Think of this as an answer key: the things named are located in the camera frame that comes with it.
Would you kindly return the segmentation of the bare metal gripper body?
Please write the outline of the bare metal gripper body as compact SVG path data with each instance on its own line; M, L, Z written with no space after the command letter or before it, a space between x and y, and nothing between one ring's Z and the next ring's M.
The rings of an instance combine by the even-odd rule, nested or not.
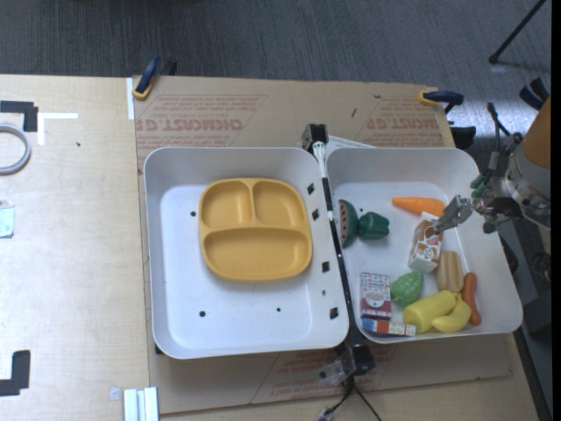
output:
M472 204L485 219L485 230L523 218L549 230L550 200L515 172L504 176L485 172L472 181Z

